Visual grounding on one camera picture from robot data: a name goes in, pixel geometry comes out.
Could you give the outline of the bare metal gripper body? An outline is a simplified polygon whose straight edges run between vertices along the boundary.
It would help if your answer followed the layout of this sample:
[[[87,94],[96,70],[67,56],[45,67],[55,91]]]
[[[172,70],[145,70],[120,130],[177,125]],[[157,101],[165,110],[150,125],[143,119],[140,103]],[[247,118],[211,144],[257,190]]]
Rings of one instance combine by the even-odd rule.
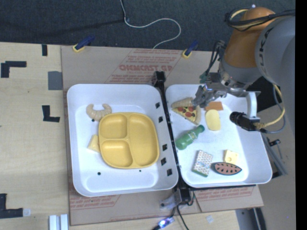
[[[211,72],[205,81],[203,90],[206,98],[224,98],[228,93],[239,93],[240,83],[232,79],[228,73]]]

